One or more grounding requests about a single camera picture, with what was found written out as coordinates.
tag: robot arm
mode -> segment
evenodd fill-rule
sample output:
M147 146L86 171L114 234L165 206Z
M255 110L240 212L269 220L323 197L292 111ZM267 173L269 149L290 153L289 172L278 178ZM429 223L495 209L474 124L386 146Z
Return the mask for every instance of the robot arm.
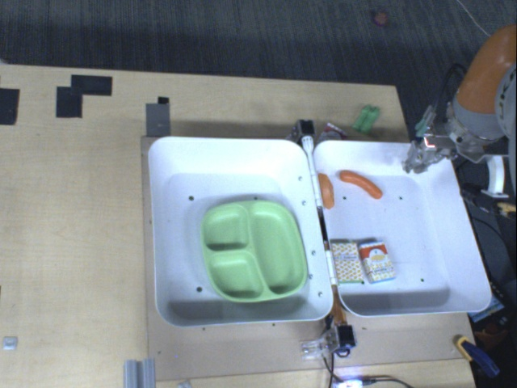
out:
M517 27L497 30L483 44L447 108L446 120L436 120L429 107L417 125L417 136L406 172L424 172L443 158L457 155L472 162L493 159L485 148L503 136L510 138L511 179L515 191L515 50Z

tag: patterned box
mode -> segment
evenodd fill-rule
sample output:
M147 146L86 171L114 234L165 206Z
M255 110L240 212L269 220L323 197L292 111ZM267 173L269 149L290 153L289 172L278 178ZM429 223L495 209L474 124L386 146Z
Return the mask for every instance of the patterned box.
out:
M356 242L333 240L330 243L338 283L360 283L364 280Z
M370 283L395 277L395 269L382 242L362 244L359 246L359 256L363 260L364 272Z

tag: orange toy vegetable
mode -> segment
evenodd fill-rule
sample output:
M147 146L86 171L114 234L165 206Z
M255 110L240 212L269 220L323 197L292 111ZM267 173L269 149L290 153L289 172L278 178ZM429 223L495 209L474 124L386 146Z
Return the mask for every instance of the orange toy vegetable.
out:
M372 181L364 178L362 175L356 174L353 171L341 171L339 173L339 179L345 183L352 183L358 187L361 187L370 196L379 200L382 197L382 191Z
M317 180L319 181L320 189L322 190L323 206L326 209L332 209L332 207L334 207L334 186L330 182L329 176L318 173Z

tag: green object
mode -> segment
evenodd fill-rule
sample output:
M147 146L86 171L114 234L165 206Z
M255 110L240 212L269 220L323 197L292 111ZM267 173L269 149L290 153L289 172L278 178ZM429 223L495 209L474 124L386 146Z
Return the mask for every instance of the green object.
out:
M352 128L360 133L368 134L372 130L373 123L377 120L380 115L380 109L367 105L361 109L361 113L352 125Z
M213 288L232 302L264 302L297 292L307 259L293 215L271 201L240 201L207 211L201 242Z

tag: white cable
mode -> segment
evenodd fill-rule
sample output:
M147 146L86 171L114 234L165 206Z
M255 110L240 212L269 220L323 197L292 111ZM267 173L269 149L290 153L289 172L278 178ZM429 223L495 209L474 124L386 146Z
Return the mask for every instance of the white cable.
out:
M470 14L470 11L465 7L465 4L463 4L460 0L456 0L458 4L465 10L465 13L469 15L469 18L474 22L474 24L481 30L483 33L485 33L486 36L490 37L490 35L486 32L486 30L480 26L480 24L475 20L474 16Z

